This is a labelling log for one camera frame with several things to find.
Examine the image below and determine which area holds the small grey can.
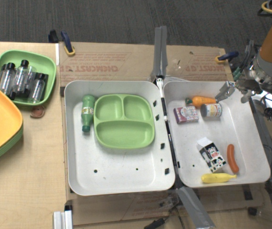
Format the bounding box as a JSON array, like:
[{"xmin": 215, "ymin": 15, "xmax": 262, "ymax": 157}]
[{"xmin": 200, "ymin": 103, "xmax": 223, "ymax": 118}]

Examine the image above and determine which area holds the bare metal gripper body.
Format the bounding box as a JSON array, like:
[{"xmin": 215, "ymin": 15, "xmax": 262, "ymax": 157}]
[{"xmin": 235, "ymin": 67, "xmax": 272, "ymax": 94}]

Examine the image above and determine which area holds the yellow banana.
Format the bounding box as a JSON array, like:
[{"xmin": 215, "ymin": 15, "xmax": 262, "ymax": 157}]
[{"xmin": 201, "ymin": 173, "xmax": 238, "ymax": 184}]

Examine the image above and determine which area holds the white plastic tray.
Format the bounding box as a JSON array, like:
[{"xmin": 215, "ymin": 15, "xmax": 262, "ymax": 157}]
[
  {"xmin": 162, "ymin": 81, "xmax": 272, "ymax": 189},
  {"xmin": 63, "ymin": 80, "xmax": 176, "ymax": 197}
]

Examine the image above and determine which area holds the green square plate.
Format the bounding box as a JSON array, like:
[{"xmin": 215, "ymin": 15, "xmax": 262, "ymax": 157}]
[{"xmin": 0, "ymin": 49, "xmax": 57, "ymax": 106}]

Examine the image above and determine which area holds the purple carton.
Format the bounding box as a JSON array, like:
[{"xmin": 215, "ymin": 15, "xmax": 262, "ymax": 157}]
[{"xmin": 173, "ymin": 105, "xmax": 200, "ymax": 124}]

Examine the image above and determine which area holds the green divided plate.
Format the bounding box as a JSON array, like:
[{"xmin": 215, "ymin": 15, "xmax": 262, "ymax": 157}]
[{"xmin": 93, "ymin": 94, "xmax": 156, "ymax": 149}]

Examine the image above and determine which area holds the white cow print milk carton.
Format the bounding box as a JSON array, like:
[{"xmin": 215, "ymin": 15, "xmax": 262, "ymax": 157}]
[{"xmin": 196, "ymin": 137, "xmax": 227, "ymax": 174}]

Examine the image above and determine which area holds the orange sausage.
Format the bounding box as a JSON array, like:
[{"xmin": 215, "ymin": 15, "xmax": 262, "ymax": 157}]
[{"xmin": 226, "ymin": 144, "xmax": 240, "ymax": 174}]

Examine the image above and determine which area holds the clear plastic bottle black cap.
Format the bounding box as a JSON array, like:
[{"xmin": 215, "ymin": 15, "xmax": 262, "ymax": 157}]
[
  {"xmin": 13, "ymin": 59, "xmax": 31, "ymax": 93},
  {"xmin": 27, "ymin": 65, "xmax": 38, "ymax": 85},
  {"xmin": 27, "ymin": 73, "xmax": 46, "ymax": 104},
  {"xmin": 0, "ymin": 62, "xmax": 17, "ymax": 95}
]

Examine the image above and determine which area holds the brown cardboard board red print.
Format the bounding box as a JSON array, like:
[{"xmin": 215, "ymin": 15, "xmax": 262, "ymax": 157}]
[{"xmin": 58, "ymin": 41, "xmax": 265, "ymax": 226}]

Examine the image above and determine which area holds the green plastic bottle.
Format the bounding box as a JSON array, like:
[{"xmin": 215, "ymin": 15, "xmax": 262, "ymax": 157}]
[{"xmin": 81, "ymin": 94, "xmax": 96, "ymax": 133}]

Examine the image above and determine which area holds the orange carrot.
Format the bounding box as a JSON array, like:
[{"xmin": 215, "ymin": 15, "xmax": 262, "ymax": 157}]
[{"xmin": 185, "ymin": 95, "xmax": 217, "ymax": 109}]

